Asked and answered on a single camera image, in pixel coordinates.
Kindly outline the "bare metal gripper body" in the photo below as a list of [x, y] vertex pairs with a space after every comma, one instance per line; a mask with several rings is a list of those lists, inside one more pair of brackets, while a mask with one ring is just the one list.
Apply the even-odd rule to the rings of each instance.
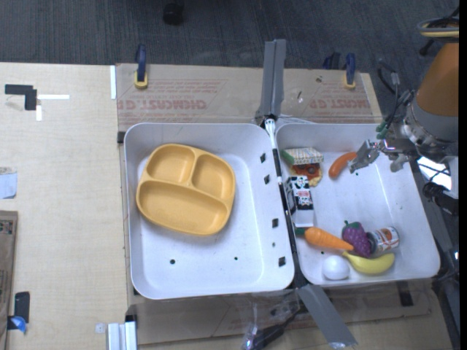
[[417, 123], [405, 122], [380, 125], [378, 139], [380, 147], [387, 154], [447, 158], [456, 156], [456, 142], [440, 139]]

